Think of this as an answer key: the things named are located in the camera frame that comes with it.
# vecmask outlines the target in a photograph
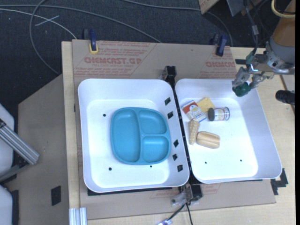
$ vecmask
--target metal can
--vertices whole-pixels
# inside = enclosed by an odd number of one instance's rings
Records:
[[[218,108],[210,108],[208,110],[208,119],[210,121],[225,121],[230,117],[230,112],[228,107],[218,107]]]

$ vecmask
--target blue plate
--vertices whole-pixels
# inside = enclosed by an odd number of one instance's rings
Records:
[[[115,157],[126,164],[157,164],[170,154],[168,124],[161,113],[152,109],[118,109],[112,115],[110,135]]]

